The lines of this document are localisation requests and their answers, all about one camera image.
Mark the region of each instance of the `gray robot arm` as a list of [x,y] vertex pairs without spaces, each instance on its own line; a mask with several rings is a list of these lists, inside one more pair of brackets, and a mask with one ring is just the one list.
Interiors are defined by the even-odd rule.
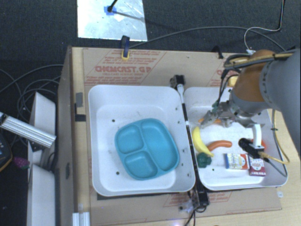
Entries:
[[[274,60],[242,69],[227,102],[209,111],[201,127],[219,118],[225,126],[237,121],[252,127],[252,117],[264,109],[281,111],[288,131],[300,156],[300,49],[286,59]],[[273,55],[260,50],[254,54]]]

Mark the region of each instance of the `sausage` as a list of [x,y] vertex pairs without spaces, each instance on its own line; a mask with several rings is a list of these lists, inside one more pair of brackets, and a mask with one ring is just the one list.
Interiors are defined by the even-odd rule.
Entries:
[[214,149],[216,149],[218,147],[221,147],[221,146],[223,146],[223,147],[232,147],[232,142],[225,141],[225,140],[214,141],[209,146],[207,146],[207,148],[209,149],[209,151],[213,151]]
[[[201,123],[203,120],[204,120],[204,118],[201,118],[201,119],[198,120],[198,122]],[[216,119],[214,122],[215,123],[221,123],[222,121],[221,121],[221,119]]]

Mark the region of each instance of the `black cable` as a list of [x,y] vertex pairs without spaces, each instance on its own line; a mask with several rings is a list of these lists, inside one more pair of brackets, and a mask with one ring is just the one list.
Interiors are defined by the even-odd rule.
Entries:
[[50,162],[50,158],[52,155],[55,155],[55,152],[52,152],[49,156],[48,156],[48,160],[47,160],[47,168],[49,168],[49,162]]
[[224,83],[224,86],[222,87],[222,94],[224,93],[224,90],[225,90],[225,88],[226,88],[226,86],[227,86],[227,83],[228,83],[229,79],[232,78],[232,77],[235,77],[235,76],[238,76],[238,74],[230,75],[230,76],[226,79],[226,81],[225,81],[225,83]]
[[18,139],[19,139],[19,141],[24,145],[24,146],[28,146],[28,140],[27,139],[25,139],[25,141],[23,141],[23,137],[22,136],[19,136],[19,135],[17,135],[17,137],[18,137]]
[[20,76],[19,78],[15,79],[15,81],[11,82],[10,84],[8,84],[6,87],[4,87],[2,90],[0,90],[0,94],[5,91],[8,87],[10,87],[11,85],[13,85],[14,83],[16,83],[18,80],[24,78],[25,76],[31,74],[31,73],[34,73],[38,70],[42,70],[42,69],[47,69],[47,68],[51,68],[51,67],[62,67],[63,65],[46,65],[46,66],[43,66],[43,67],[40,67],[40,68],[37,68],[37,69],[34,69],[34,70],[31,70],[25,74],[23,74],[22,76]]
[[[138,43],[138,44],[135,44],[135,45],[132,45],[130,46],[129,48],[136,48],[138,46],[141,46],[143,44],[147,44],[147,43],[150,43],[150,42],[153,42],[153,41],[157,41],[157,40],[160,40],[160,39],[164,39],[164,38],[167,38],[167,37],[170,37],[170,36],[173,36],[173,35],[177,35],[177,34],[180,34],[180,33],[184,33],[184,32],[191,32],[191,31],[195,31],[195,30],[205,30],[205,29],[239,29],[239,30],[244,30],[244,31],[247,31],[248,29],[247,28],[244,28],[244,27],[237,27],[237,26],[212,26],[212,27],[197,27],[197,28],[190,28],[190,29],[186,29],[186,30],[182,30],[182,31],[178,31],[178,32],[173,32],[173,33],[170,33],[170,34],[166,34],[166,35],[163,35],[163,36],[160,36],[160,37],[157,37],[157,38],[154,38],[154,39],[151,39],[151,40],[148,40],[146,42],[142,42],[142,43]],[[257,32],[257,31],[254,31],[254,30],[250,30],[250,32],[253,32],[253,33],[256,33],[258,35],[261,35],[263,36],[264,38],[270,40],[271,42],[273,42],[275,45],[277,45],[279,48],[281,48],[283,51],[286,51],[285,48],[283,48],[280,44],[278,44],[276,41],[274,41],[273,39],[271,39],[270,37],[260,33],[260,32]]]
[[283,177],[286,177],[287,174],[284,174],[282,171],[280,171],[274,163],[271,162],[271,160],[269,160],[268,158],[264,158],[264,161],[266,161],[267,163],[269,163],[273,168],[276,169],[277,172],[279,172]]
[[[60,76],[57,76],[57,77],[55,77],[55,78],[52,79],[52,80],[50,80],[50,79],[41,79],[41,80],[34,81],[34,82],[30,83],[28,86],[26,86],[26,88],[24,89],[24,92],[26,92],[27,89],[28,89],[31,85],[33,85],[33,84],[35,84],[35,83],[42,82],[42,81],[48,81],[48,82],[45,83],[44,85],[40,86],[39,89],[41,89],[41,88],[47,86],[47,85],[50,84],[50,83],[56,83],[56,84],[58,85],[59,82],[57,82],[56,80],[59,79],[59,78],[60,78]],[[27,102],[28,99],[30,99],[33,95],[34,95],[34,93],[32,93],[31,95],[29,95],[29,96],[27,97],[26,100],[25,100],[25,98],[23,97],[23,106],[25,107],[25,109],[26,109],[28,112],[31,112],[31,111],[30,111],[30,110],[28,109],[28,107],[26,106],[26,102]]]
[[207,206],[205,206],[205,207],[203,208],[203,210],[202,210],[202,211],[200,211],[199,209],[200,209],[200,208],[196,208],[196,209],[195,209],[195,211],[196,211],[197,213],[203,213],[203,212],[205,212],[205,211],[206,211],[206,209],[207,209]]
[[19,94],[21,95],[22,92],[21,92],[21,89],[20,89],[18,83],[15,82],[16,80],[15,80],[9,73],[7,73],[6,71],[4,71],[4,70],[2,70],[2,69],[0,69],[0,71],[1,71],[2,73],[6,74],[6,75],[14,82],[14,84],[16,85],[16,87],[17,87],[17,89],[18,89],[18,91],[19,91]]
[[188,226],[188,224],[190,223],[192,217],[194,217],[194,223],[193,223],[193,225],[195,225],[195,215],[196,215],[196,212],[195,212],[195,210],[193,210],[193,212],[189,216],[189,218],[188,218],[187,222],[184,224],[184,226]]
[[282,17],[283,17],[283,11],[284,11],[284,6],[285,6],[285,1],[286,0],[282,0],[278,28],[281,28],[281,25],[282,25]]
[[16,142],[16,139],[17,139],[17,135],[14,136],[14,139],[13,141],[10,143],[10,147],[12,148]]
[[216,106],[218,106],[220,104],[220,101],[221,101],[223,82],[224,82],[224,78],[221,79],[221,84],[220,84],[220,89],[219,89],[219,93],[218,93],[218,98],[216,100],[216,103],[217,103]]
[[51,90],[49,90],[49,89],[42,89],[42,88],[40,88],[40,89],[30,89],[30,90],[24,92],[24,93],[18,98],[18,101],[17,101],[17,109],[18,109],[18,113],[20,113],[19,115],[20,115],[20,116],[23,118],[23,120],[25,120],[26,122],[28,122],[28,120],[22,115],[22,113],[21,113],[22,108],[19,107],[19,104],[20,104],[20,101],[22,100],[23,96],[25,96],[26,94],[28,94],[28,93],[30,93],[30,92],[32,92],[32,91],[34,91],[34,92],[37,92],[37,91],[45,91],[45,92],[48,92],[48,93],[50,93],[50,94],[56,95],[55,92],[53,92],[53,91],[51,91]]
[[242,68],[254,65],[254,64],[267,63],[267,62],[271,62],[274,60],[275,60],[275,58],[272,57],[272,58],[254,60],[254,61],[246,62],[246,63],[240,64],[240,65],[225,64],[224,66],[226,69],[242,69]]

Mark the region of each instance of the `toy banana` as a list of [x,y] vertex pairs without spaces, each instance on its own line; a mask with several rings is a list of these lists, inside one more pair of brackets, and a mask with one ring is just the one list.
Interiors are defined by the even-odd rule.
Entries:
[[204,144],[204,142],[201,139],[201,134],[199,127],[197,126],[193,131],[192,131],[192,142],[194,147],[199,153],[206,153],[207,155],[213,157],[214,154],[209,151],[207,146]]

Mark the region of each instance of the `blue plate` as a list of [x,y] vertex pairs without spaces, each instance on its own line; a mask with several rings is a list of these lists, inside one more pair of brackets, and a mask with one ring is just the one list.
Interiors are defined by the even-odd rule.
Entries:
[[178,148],[166,126],[144,119],[120,128],[115,146],[128,174],[138,180],[159,177],[179,163]]

